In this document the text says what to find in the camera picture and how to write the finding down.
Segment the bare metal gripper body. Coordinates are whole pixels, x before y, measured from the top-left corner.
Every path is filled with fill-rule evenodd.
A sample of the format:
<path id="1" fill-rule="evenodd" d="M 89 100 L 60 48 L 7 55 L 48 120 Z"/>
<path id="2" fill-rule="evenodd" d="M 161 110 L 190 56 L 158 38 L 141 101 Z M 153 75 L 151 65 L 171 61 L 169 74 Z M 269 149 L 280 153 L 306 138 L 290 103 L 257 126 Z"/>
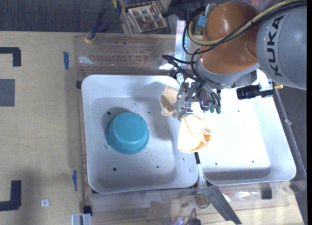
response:
<path id="1" fill-rule="evenodd" d="M 201 85 L 193 82 L 186 89 L 185 106 L 187 109 L 193 107 L 193 103 L 198 102 L 201 109 L 220 109 L 220 96 L 208 85 Z"/>

